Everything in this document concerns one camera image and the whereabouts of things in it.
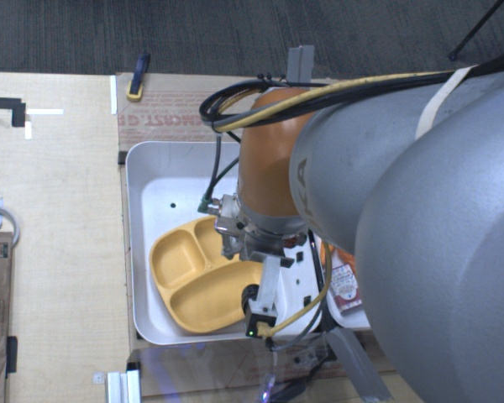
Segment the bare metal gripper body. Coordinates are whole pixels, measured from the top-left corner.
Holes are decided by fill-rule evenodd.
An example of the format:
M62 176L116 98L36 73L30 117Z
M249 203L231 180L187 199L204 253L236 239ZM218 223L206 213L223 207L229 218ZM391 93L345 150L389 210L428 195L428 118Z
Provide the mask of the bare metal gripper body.
M290 268L294 259L285 256L286 242L297 242L297 216L274 217L254 212L236 194L213 200L215 230L222 235L222 255L262 263L268 257L281 259Z

